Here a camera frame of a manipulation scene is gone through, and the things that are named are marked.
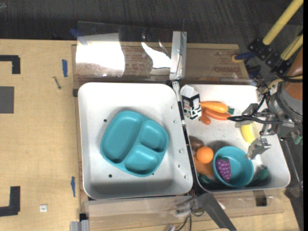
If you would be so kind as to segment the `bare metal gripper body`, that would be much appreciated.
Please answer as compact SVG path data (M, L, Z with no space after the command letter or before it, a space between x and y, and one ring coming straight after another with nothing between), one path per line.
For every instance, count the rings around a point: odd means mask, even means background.
M296 138L296 112L282 102L267 102L264 109L266 124L259 132L261 137L276 134L279 139Z

